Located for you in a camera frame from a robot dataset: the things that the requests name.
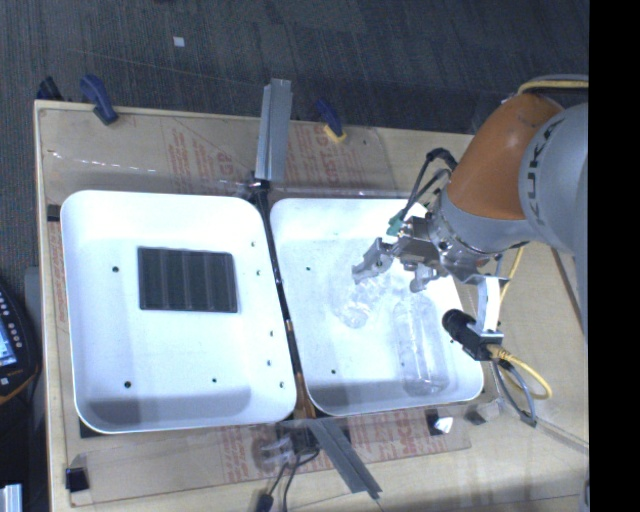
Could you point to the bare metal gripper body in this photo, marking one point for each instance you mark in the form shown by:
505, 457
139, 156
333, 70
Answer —
422, 245

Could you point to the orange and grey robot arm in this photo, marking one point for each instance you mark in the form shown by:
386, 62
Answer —
500, 165

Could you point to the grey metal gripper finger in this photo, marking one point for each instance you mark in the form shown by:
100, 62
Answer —
424, 277
374, 262

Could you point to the brown cardboard board, red print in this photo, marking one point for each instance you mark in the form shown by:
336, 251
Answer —
190, 150

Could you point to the crumpled clear plastic bottle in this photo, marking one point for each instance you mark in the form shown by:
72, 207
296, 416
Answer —
357, 305

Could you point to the black ribbed rectangular panel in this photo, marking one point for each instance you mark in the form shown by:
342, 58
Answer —
187, 280

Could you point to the black cylinder on white bracket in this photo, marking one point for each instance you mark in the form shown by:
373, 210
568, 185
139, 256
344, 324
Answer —
467, 332

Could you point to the white plastic tray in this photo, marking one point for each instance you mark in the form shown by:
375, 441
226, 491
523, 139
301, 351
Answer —
320, 300
175, 360

